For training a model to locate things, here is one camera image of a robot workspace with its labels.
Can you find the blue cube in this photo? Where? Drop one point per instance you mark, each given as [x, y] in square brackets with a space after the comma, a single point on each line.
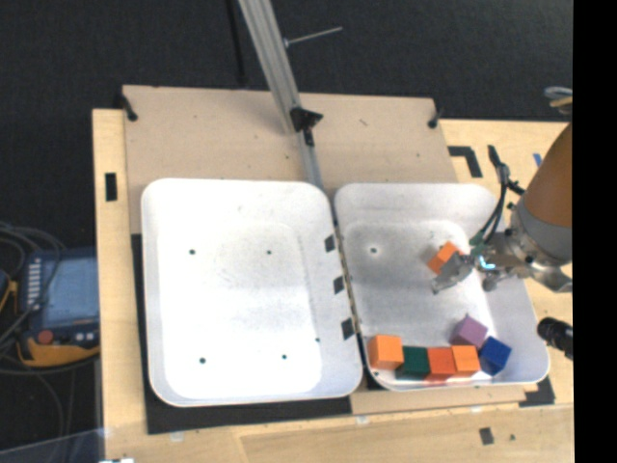
[495, 354]

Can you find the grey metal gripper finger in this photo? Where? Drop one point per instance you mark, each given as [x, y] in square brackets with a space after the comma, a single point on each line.
[467, 265]
[446, 275]

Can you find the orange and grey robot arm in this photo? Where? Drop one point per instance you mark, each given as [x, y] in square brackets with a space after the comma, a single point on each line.
[549, 186]

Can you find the brown flat board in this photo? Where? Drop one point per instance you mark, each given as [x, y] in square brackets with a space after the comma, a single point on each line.
[217, 138]

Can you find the thin black and white rod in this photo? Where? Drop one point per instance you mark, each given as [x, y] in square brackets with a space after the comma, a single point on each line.
[348, 278]

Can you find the green cube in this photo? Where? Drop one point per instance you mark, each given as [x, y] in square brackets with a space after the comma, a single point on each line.
[415, 361]

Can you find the white plastic tray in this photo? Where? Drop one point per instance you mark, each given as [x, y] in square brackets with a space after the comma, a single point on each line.
[400, 297]
[241, 297]

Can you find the black cylinder on white bracket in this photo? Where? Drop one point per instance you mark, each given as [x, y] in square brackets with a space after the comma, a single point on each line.
[556, 333]

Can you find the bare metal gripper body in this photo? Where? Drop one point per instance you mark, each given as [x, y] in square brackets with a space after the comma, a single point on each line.
[518, 261]

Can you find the orange cube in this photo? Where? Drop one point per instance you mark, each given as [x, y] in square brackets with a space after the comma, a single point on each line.
[441, 361]
[442, 257]
[466, 359]
[385, 351]

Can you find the purple cube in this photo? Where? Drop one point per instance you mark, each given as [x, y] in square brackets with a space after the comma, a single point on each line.
[470, 331]

